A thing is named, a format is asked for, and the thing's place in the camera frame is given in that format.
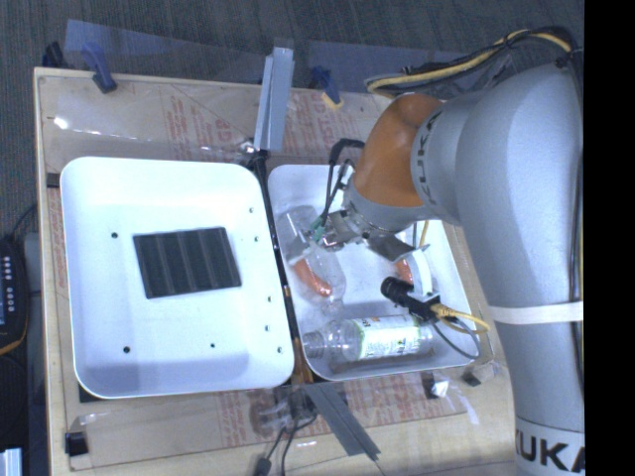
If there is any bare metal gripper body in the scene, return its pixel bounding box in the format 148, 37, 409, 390
317, 209, 374, 252

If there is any orange toy sausage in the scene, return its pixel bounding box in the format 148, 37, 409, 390
292, 258, 334, 298
394, 258, 416, 286

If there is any white plastic tray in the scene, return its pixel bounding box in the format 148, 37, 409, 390
266, 164, 480, 383
59, 155, 297, 400

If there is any clear bottle with green label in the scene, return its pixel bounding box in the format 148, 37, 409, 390
302, 313, 436, 365

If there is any black ribbed rectangular pad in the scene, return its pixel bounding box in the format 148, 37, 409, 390
132, 226, 243, 300

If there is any brown cardboard board red print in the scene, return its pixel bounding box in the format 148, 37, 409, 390
41, 77, 500, 459

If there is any black cylinder on white bracket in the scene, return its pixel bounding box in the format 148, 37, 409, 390
380, 245, 444, 323

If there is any black block with thin wires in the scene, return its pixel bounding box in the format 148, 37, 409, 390
244, 147, 272, 169
287, 388, 319, 420

